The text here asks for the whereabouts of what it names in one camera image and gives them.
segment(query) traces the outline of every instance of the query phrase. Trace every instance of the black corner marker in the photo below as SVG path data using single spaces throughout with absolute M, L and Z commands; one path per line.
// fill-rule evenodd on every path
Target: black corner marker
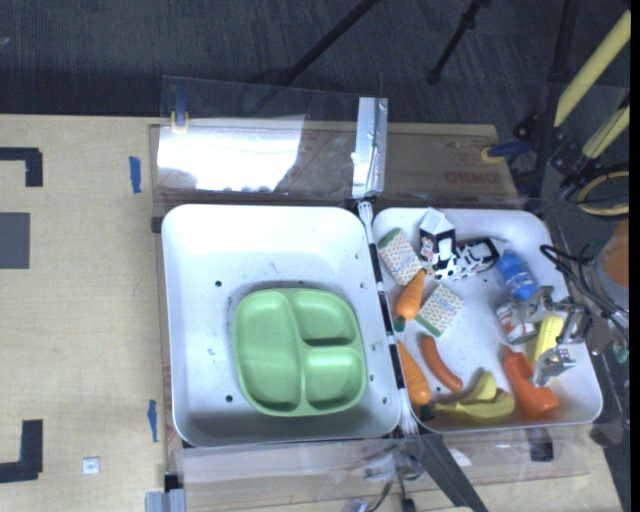
M 38 148 L 0 148 L 0 160 L 10 162 L 24 160 L 25 186 L 41 187 L 43 185 L 42 153 Z
M 42 420 L 22 422 L 20 458 L 0 464 L 0 483 L 37 480 L 42 472 Z

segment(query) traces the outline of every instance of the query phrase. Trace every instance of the green divided tray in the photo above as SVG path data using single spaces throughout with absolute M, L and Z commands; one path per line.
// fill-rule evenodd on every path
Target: green divided tray
M 339 412 L 364 393 L 358 322 L 333 293 L 282 288 L 247 295 L 234 315 L 233 346 L 242 392 L 265 414 Z

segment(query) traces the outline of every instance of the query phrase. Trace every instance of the carrot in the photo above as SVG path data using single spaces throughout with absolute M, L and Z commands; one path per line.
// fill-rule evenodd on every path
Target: carrot
M 427 275 L 424 269 L 420 269 L 411 282 L 405 287 L 396 302 L 395 314 L 405 320 L 413 320 L 420 311 L 422 305 L 422 288 L 424 278 Z
M 435 377 L 454 393 L 462 391 L 462 381 L 442 361 L 438 353 L 438 347 L 436 347 L 436 340 L 433 336 L 423 336 L 420 342 L 420 348 L 422 349 L 422 355 L 429 370 L 431 370 Z
M 397 345 L 400 352 L 400 363 L 402 363 L 402 373 L 409 393 L 409 401 L 416 412 L 420 413 L 422 407 L 431 400 L 429 381 L 427 381 L 418 363 L 409 354 L 405 346 L 400 341 L 397 342 Z

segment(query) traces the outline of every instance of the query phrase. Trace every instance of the gray square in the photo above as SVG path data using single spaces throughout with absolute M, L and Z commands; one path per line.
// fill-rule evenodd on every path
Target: gray square
M 0 268 L 29 268 L 30 213 L 0 212 Z

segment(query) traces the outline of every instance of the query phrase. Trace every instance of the blue plastic bottle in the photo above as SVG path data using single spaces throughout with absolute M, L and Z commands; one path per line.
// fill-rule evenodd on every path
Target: blue plastic bottle
M 496 267 L 502 274 L 514 299 L 527 300 L 536 292 L 533 278 L 517 254 L 505 252 L 496 262 Z

